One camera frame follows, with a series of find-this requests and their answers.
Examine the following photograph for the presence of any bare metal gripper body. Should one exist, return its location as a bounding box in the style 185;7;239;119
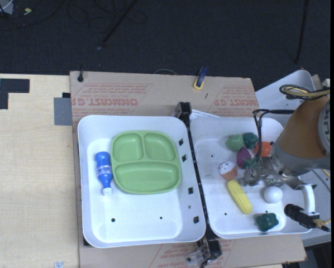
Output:
255;157;302;190

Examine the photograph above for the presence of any purple eggplant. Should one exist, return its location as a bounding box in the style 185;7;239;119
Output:
236;147;253;170

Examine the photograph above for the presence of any yellow corn cob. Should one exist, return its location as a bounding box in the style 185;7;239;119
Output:
227;179;254;216

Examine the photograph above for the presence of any white ball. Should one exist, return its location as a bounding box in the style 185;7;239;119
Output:
263;185;284;204

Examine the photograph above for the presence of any white frosted cupcake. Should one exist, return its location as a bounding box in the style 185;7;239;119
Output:
218;160;238;181

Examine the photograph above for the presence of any orange toy fruit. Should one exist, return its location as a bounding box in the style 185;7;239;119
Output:
253;141;274;159

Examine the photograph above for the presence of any dark green broccoli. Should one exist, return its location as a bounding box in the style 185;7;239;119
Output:
242;132;260;150
256;212;280;232

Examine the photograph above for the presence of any light green pepper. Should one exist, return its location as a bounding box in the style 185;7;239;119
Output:
225;133;246;152

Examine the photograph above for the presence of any white plastic tray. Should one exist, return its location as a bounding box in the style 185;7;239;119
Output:
77;114;207;249
189;116;314;240

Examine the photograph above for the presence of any green divided plate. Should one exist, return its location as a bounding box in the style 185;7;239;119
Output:
109;130;183;195

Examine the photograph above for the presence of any brown cardboard board red print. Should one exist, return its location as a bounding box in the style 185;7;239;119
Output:
69;70;308;268

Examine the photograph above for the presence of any blue bottle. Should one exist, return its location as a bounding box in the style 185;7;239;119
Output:
94;151;114;197

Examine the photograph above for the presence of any black cylinder on white bracket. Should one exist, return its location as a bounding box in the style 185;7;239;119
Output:
283;183;321;229

